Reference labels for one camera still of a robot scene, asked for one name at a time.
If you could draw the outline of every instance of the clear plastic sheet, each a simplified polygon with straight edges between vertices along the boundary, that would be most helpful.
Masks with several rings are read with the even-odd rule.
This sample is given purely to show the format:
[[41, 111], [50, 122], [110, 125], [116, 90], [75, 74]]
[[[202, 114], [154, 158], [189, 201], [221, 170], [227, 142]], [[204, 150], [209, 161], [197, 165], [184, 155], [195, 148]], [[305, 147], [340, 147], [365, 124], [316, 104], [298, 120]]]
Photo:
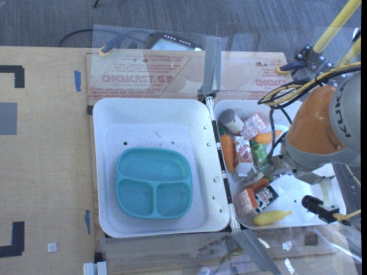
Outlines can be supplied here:
[[[358, 274], [361, 252], [348, 247], [344, 231], [361, 243], [361, 232], [340, 224], [256, 230], [280, 274]], [[231, 233], [100, 240], [108, 274], [272, 274], [261, 270]]]
[[[208, 37], [219, 38], [222, 50], [221, 85], [215, 101], [259, 99], [281, 83], [314, 77], [308, 69], [293, 74], [276, 74], [275, 68], [295, 62], [295, 56], [307, 45], [314, 44], [326, 28], [250, 23], [224, 27], [217, 23], [210, 32], [212, 35], [200, 35], [96, 25], [93, 53], [89, 58], [89, 104], [94, 105], [103, 97], [197, 99], [204, 78]], [[332, 63], [338, 62], [351, 47], [355, 30], [354, 27], [339, 27], [336, 40], [323, 52], [324, 58]], [[149, 37], [154, 33], [185, 38], [195, 42], [201, 50], [146, 49]], [[103, 47], [121, 34], [124, 34], [123, 39], [110, 53], [101, 56]], [[161, 60], [156, 64], [161, 66], [150, 66], [155, 58]], [[356, 54], [356, 60], [359, 59], [360, 54]], [[109, 85], [101, 85], [102, 78]], [[354, 210], [347, 203], [346, 213], [342, 214]], [[253, 231], [281, 274], [342, 275], [361, 274], [360, 227], [357, 222], [352, 226], [334, 223]], [[249, 250], [242, 249], [231, 232], [123, 240], [102, 237], [99, 242], [108, 274], [271, 274], [254, 263]]]

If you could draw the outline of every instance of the toy food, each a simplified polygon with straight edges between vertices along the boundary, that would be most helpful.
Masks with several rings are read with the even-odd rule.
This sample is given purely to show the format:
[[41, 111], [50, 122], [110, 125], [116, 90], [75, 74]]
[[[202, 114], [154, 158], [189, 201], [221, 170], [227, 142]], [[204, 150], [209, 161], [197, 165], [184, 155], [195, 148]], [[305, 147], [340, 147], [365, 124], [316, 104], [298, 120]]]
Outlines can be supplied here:
[[252, 139], [259, 133], [262, 133], [268, 125], [260, 117], [259, 114], [254, 113], [249, 119], [244, 122], [242, 130], [239, 132], [240, 136], [246, 139]]
[[235, 151], [232, 139], [229, 135], [222, 135], [220, 137], [220, 143], [222, 146], [222, 152], [225, 165], [230, 173], [233, 172], [235, 166]]
[[[282, 131], [280, 129], [277, 129], [275, 131], [275, 137], [277, 138]], [[257, 144], [270, 144], [271, 142], [271, 134], [272, 132], [263, 132], [258, 135], [256, 135], [252, 140], [254, 140]]]
[[260, 180], [251, 183], [247, 188], [251, 188], [253, 192], [258, 192], [259, 190], [263, 189], [265, 186], [269, 185], [269, 179], [263, 177]]
[[259, 206], [251, 188], [239, 193], [233, 200], [233, 204], [239, 218], [245, 216]]
[[242, 136], [234, 136], [233, 143], [235, 147], [235, 171], [239, 177], [245, 178], [253, 166], [250, 142]]
[[264, 226], [282, 220], [285, 216], [289, 214], [293, 214], [293, 212], [282, 210], [262, 212], [253, 218], [253, 223], [257, 226]]

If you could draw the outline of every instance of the wooden board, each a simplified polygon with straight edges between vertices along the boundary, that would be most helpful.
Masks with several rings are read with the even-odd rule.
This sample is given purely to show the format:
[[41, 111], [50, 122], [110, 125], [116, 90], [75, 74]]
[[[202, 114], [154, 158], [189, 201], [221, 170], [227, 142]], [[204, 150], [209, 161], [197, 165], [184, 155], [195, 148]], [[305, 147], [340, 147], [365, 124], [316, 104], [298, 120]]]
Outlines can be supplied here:
[[[10, 245], [13, 222], [25, 223], [25, 250], [0, 258], [0, 273], [80, 274], [94, 261], [88, 52], [0, 47], [2, 65], [25, 69], [24, 88], [14, 88], [14, 74], [0, 73], [0, 102], [17, 103], [17, 134], [0, 135], [1, 246]], [[53, 242], [57, 251], [48, 253]]]

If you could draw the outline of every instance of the blue plate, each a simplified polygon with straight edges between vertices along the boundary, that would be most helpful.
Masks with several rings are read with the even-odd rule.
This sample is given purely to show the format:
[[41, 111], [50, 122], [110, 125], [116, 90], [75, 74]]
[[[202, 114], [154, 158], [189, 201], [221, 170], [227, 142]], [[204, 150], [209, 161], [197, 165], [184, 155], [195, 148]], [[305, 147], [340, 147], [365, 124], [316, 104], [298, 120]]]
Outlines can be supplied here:
[[172, 150], [127, 149], [116, 165], [116, 194], [120, 207], [134, 217], [179, 218], [192, 203], [190, 164]]

